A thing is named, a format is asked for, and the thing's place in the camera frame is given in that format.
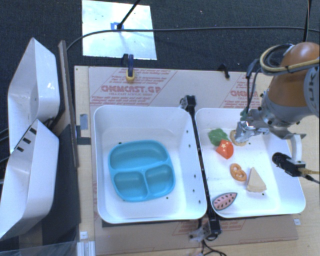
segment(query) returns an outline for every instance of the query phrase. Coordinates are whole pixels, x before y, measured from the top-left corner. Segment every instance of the blue divided plate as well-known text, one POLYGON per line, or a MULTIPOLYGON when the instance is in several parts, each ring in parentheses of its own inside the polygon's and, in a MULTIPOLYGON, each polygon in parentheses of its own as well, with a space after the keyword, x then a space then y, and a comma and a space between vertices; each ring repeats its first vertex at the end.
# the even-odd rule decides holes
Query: blue divided plate
POLYGON ((155 140, 137 140, 113 147, 108 167, 117 194, 128 202, 163 197, 176 184, 168 151, 155 140))

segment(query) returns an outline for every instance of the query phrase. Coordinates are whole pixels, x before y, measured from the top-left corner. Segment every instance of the white plastic container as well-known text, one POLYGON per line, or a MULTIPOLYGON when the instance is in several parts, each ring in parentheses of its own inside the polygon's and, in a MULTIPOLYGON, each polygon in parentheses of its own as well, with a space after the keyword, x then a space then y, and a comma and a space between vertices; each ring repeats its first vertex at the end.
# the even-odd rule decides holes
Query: white plastic container
POLYGON ((9 157, 0 201, 0 240, 24 234, 50 211, 59 139, 39 120, 9 157))
POLYGON ((12 78, 7 103, 10 153, 36 119, 44 123, 59 112, 56 57, 34 38, 12 78))
POLYGON ((104 105, 93 117, 97 173, 97 208, 112 224, 193 220, 207 210, 192 120, 178 107, 104 105), (128 202, 121 199, 108 169, 110 150, 119 143, 155 140, 170 155, 175 186, 156 199, 128 202))
POLYGON ((221 194, 235 192, 235 201, 216 213, 224 218, 297 214, 304 210, 306 200, 298 177, 291 177, 272 162, 272 156, 281 152, 291 156, 288 143, 272 133, 252 136, 247 145, 233 146, 229 159, 216 152, 208 133, 221 128, 228 136, 236 128, 241 109, 202 108, 195 116, 202 150, 202 158, 212 201, 221 194), (249 177, 254 167, 266 184, 264 192, 249 192, 246 182, 232 178, 230 165, 237 163, 249 177))

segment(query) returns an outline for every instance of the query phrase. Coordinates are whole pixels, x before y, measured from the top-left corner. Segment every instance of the toy tomato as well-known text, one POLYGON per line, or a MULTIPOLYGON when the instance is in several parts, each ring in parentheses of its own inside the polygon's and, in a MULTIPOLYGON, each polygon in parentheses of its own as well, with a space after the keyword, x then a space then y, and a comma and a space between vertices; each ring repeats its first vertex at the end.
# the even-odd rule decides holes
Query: toy tomato
POLYGON ((215 150, 225 159, 229 159, 234 154, 234 146, 230 141, 222 139, 220 145, 215 150))

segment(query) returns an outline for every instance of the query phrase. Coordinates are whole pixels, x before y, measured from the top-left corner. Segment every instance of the toy food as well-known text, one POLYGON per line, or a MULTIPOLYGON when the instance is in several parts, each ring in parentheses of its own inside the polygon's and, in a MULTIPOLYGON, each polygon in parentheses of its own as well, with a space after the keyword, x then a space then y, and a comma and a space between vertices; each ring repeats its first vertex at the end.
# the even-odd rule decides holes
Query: toy food
POLYGON ((234 154, 234 146, 232 146, 230 141, 222 139, 215 151, 225 159, 229 159, 234 154))
POLYGON ((229 207, 236 199, 237 193, 229 192, 219 195, 213 200, 213 208, 217 211, 229 207))
POLYGON ((234 145, 240 146, 240 147, 245 146, 245 145, 247 144, 246 141, 245 141, 245 142, 236 142, 236 140, 235 140, 235 134, 236 134, 236 130, 232 130, 232 131, 230 132, 230 139, 231 139, 232 143, 233 143, 234 145))
POLYGON ((267 189, 266 184, 260 177, 259 173, 256 171, 254 167, 251 168, 248 185, 246 186, 246 190, 251 192, 262 192, 267 189))
POLYGON ((219 146, 221 140, 229 141, 228 135, 220 128, 211 130, 208 136, 210 142, 215 146, 219 146))
POLYGON ((237 163, 231 164, 230 173, 232 178, 239 182, 245 182, 247 180, 247 174, 241 169, 241 166, 237 163))

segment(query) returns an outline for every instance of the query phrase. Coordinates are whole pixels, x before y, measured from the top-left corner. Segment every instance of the toy bread slice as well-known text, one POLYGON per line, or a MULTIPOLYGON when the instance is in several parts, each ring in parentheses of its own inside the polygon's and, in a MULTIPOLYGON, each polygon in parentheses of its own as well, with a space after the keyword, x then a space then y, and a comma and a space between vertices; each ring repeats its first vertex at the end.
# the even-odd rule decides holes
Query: toy bread slice
POLYGON ((260 175, 257 173, 256 169, 254 167, 251 168, 249 179, 248 179, 248 185, 246 186, 246 190, 251 192, 262 192, 267 189, 266 184, 260 177, 260 175))

